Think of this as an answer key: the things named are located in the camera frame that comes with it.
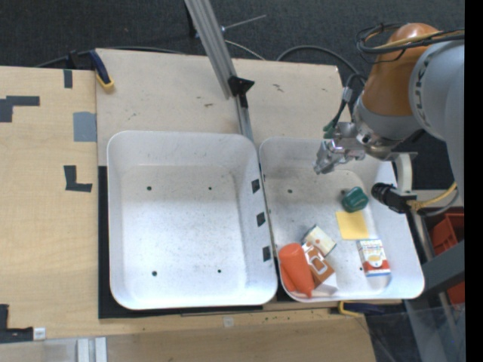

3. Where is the white red and blue carton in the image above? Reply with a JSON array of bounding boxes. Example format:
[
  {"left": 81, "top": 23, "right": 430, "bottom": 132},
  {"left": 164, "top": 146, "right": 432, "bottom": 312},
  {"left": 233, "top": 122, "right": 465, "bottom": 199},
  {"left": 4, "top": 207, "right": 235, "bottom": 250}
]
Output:
[{"left": 355, "top": 238, "right": 392, "bottom": 278}]

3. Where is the yellow flat square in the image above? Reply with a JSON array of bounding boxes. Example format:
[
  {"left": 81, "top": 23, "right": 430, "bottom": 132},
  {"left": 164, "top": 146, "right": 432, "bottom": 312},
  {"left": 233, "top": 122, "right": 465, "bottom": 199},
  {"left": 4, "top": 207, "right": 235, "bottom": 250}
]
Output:
[{"left": 334, "top": 210, "right": 371, "bottom": 241}]

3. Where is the black cylinder on white bracket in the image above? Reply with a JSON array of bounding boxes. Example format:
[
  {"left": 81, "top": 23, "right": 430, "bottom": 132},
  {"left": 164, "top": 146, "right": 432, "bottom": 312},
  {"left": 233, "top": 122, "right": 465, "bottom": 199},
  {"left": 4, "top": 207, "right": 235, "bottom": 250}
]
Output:
[{"left": 371, "top": 152, "right": 418, "bottom": 215}]

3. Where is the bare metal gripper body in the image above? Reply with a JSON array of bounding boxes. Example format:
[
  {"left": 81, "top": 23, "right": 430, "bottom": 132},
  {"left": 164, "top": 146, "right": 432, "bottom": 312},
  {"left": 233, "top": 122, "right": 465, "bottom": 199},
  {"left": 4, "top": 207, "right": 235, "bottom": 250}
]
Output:
[{"left": 331, "top": 121, "right": 405, "bottom": 162}]

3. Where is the black block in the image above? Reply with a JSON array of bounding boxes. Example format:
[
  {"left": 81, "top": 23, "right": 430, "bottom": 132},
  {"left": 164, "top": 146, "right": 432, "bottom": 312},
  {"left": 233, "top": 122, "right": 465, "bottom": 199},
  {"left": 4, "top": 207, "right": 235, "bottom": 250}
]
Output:
[{"left": 227, "top": 75, "right": 256, "bottom": 98}]

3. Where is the white plastic tray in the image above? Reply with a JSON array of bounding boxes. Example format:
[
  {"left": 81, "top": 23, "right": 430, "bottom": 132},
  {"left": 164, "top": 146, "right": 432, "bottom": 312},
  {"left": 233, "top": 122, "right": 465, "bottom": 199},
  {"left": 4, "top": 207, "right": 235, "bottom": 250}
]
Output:
[
  {"left": 258, "top": 137, "right": 426, "bottom": 302},
  {"left": 106, "top": 130, "right": 279, "bottom": 311}
]

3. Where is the orange bottle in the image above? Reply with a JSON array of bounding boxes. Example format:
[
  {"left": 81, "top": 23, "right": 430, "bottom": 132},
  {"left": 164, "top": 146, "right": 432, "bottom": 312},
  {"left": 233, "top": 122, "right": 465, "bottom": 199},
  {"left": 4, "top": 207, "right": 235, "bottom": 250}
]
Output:
[{"left": 278, "top": 242, "right": 316, "bottom": 299}]

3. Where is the orange and white carton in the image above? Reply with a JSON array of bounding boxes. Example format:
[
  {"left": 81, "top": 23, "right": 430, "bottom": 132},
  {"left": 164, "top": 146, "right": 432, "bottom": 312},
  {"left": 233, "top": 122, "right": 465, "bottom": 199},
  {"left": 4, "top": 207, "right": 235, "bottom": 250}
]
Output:
[{"left": 301, "top": 239, "right": 337, "bottom": 288}]

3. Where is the white and yellow carton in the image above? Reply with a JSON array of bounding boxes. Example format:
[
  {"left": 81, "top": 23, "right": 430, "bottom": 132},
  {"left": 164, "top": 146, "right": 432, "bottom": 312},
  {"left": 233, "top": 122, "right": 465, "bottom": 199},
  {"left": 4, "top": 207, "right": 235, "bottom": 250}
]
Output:
[{"left": 300, "top": 224, "right": 338, "bottom": 258}]

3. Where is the dark green can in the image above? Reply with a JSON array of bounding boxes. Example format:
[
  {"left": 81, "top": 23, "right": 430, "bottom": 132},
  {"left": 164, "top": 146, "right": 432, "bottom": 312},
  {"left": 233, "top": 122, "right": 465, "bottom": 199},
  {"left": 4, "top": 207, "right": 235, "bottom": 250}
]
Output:
[{"left": 341, "top": 186, "right": 370, "bottom": 214}]

